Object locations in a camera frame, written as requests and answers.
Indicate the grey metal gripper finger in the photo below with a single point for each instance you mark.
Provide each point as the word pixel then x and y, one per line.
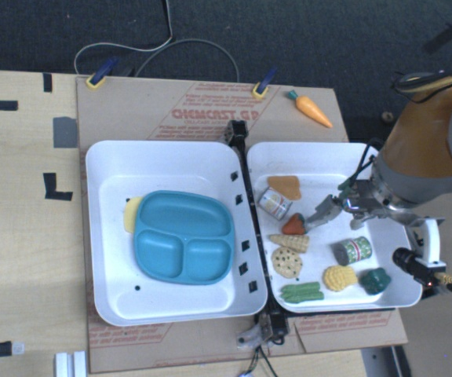
pixel 360 223
pixel 325 211

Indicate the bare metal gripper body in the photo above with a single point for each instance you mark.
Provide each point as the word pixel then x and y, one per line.
pixel 371 200

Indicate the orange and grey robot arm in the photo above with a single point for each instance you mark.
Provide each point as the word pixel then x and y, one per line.
pixel 418 140

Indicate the small can with green label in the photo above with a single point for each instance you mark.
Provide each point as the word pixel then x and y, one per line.
pixel 353 250

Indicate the red strawberry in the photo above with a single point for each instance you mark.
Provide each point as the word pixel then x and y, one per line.
pixel 293 226

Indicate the pale yellow corn cob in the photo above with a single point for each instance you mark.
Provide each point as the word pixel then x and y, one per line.
pixel 293 242

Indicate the orange pizza slice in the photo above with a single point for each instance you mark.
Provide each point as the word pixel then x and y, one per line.
pixel 286 186

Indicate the white plastic tray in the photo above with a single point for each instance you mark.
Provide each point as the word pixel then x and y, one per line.
pixel 320 163
pixel 163 163

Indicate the small can with yellow label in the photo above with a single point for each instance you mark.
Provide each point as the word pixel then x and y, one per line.
pixel 274 203

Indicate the yellow corn piece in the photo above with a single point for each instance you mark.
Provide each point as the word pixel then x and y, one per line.
pixel 340 278

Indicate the dark green broccoli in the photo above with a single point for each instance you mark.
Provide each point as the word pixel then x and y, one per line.
pixel 375 281

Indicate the beige biscuit with dark dots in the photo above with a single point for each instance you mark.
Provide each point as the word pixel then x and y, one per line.
pixel 286 262

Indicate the thin black rod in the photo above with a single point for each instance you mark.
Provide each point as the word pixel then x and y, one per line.
pixel 254 210

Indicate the green bean bundle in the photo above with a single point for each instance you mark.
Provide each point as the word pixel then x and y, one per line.
pixel 302 293

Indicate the orange carrot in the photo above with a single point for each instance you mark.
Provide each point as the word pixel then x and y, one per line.
pixel 312 109

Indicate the blue divided plate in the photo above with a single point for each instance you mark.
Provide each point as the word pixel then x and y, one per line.
pixel 183 234

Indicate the pale yellow flat toy food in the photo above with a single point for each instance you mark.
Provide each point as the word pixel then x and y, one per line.
pixel 130 215

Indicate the brown cardboard board, red print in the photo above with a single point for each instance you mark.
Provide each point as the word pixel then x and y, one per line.
pixel 143 110

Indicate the black cylinder on white bracket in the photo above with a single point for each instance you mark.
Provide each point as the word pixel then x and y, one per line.
pixel 416 263

